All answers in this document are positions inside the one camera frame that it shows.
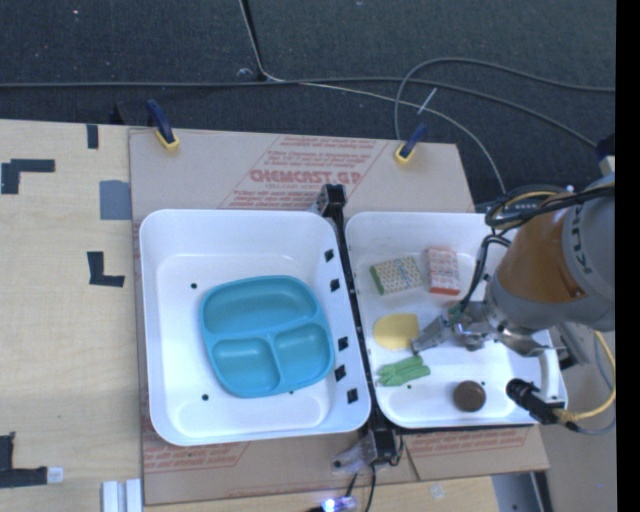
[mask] black cable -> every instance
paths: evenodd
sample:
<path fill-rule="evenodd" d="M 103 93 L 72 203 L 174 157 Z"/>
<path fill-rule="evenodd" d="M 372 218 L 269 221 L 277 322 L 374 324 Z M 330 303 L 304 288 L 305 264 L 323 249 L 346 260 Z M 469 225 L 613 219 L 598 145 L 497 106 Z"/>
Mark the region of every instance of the black cable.
<path fill-rule="evenodd" d="M 351 482 L 349 483 L 349 487 L 347 487 L 347 491 L 344 493 L 345 496 L 351 496 L 351 492 L 353 491 L 353 486 L 356 483 L 356 480 L 358 479 L 358 471 L 356 471 L 356 474 L 353 475 L 353 478 L 351 479 Z"/>
<path fill-rule="evenodd" d="M 367 501 L 367 506 L 364 509 L 364 512 L 369 512 L 371 509 L 371 503 L 373 502 L 373 491 L 376 488 L 376 467 L 371 464 L 371 491 L 369 492 L 369 500 Z"/>
<path fill-rule="evenodd" d="M 533 210 L 523 210 L 509 217 L 502 218 L 498 217 L 497 214 L 505 206 L 507 201 L 499 200 L 496 201 L 496 204 L 494 206 L 489 208 L 489 211 L 487 211 L 485 215 L 485 223 L 491 228 L 508 226 L 509 229 L 512 229 L 514 227 L 522 226 L 524 223 L 528 222 L 534 217 L 537 217 L 538 215 L 562 210 L 563 208 L 568 208 L 569 206 L 583 204 L 586 201 L 591 201 L 593 199 L 611 195 L 615 195 L 615 185 L 594 187 L 569 196 L 558 195 L 557 198 L 552 197 L 538 208 L 535 208 Z"/>
<path fill-rule="evenodd" d="M 502 245 L 503 247 L 509 247 L 510 243 L 511 242 L 508 239 L 503 238 L 502 234 L 500 234 L 500 235 L 493 235 L 492 234 L 492 235 L 487 235 L 486 237 L 484 237 L 484 239 L 482 240 L 482 243 L 480 244 L 480 249 L 478 251 L 478 257 L 476 259 L 476 266 L 475 266 L 474 271 L 473 271 L 473 276 L 471 278 L 471 284 L 469 285 L 469 290 L 467 291 L 466 295 L 459 302 L 459 312 L 460 313 L 463 313 L 464 310 L 469 305 L 469 302 L 471 301 L 471 296 L 473 295 L 473 292 L 475 292 L 476 288 L 478 287 L 478 285 L 480 284 L 480 281 L 482 280 L 482 278 L 484 276 L 484 268 L 485 268 L 486 263 L 487 263 L 487 255 L 489 253 L 489 245 L 498 244 L 498 245 Z"/>

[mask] blue plate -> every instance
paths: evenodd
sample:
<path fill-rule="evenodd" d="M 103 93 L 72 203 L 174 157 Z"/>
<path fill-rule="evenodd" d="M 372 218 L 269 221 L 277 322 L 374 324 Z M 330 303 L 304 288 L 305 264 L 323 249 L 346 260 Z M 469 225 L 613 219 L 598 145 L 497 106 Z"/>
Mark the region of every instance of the blue plate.
<path fill-rule="evenodd" d="M 222 386 L 242 398 L 294 391 L 324 379 L 334 349 L 309 286 L 264 276 L 209 290 L 200 304 L 207 355 Z"/>

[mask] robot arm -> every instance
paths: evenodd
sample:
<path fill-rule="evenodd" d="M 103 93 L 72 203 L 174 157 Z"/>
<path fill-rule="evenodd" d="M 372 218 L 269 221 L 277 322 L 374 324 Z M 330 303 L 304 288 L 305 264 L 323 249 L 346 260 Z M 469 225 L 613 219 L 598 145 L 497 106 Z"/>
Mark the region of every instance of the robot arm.
<path fill-rule="evenodd" d="M 615 328 L 614 175 L 578 194 L 538 193 L 548 197 L 525 214 L 499 217 L 505 204 L 518 196 L 497 203 L 487 213 L 486 223 L 494 234 L 483 241 L 469 292 L 412 340 L 414 353 L 451 339 L 469 350 L 498 340 L 522 356 L 539 357 L 544 366 L 549 347 L 534 340 L 536 332 L 569 322 L 597 331 Z M 514 228 L 518 231 L 510 242 L 504 235 Z M 484 276 L 490 243 L 508 250 L 487 283 L 483 300 L 472 301 Z M 506 391 L 542 423 L 558 421 L 558 404 L 548 401 L 554 393 L 518 379 Z"/>

